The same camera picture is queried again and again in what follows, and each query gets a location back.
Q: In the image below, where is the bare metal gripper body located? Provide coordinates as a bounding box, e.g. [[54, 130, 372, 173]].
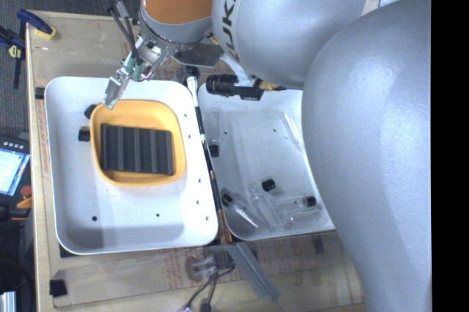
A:
[[116, 34, 173, 83]]

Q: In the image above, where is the black ribbed block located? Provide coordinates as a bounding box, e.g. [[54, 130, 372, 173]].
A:
[[99, 123, 174, 177]]

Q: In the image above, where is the orange bowl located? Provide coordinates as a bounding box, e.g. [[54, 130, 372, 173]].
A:
[[89, 99, 188, 188]]

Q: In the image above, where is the thin black and white rod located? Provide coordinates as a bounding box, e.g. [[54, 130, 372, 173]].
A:
[[185, 75, 233, 246]]

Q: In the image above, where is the clear plastic bottle black cap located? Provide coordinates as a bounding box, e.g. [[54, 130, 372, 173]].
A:
[[274, 195, 318, 212], [207, 108, 221, 158], [221, 188, 262, 230], [249, 178, 295, 229]]

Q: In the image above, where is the white plastic tray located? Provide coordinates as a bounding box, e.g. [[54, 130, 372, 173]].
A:
[[43, 75, 220, 256], [196, 81, 336, 242]]

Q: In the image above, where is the brown cardboard board red print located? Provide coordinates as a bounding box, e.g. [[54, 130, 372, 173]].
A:
[[24, 10, 367, 308]]

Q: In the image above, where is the black cylinder on white bracket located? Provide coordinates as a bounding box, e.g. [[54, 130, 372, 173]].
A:
[[205, 53, 266, 102]]

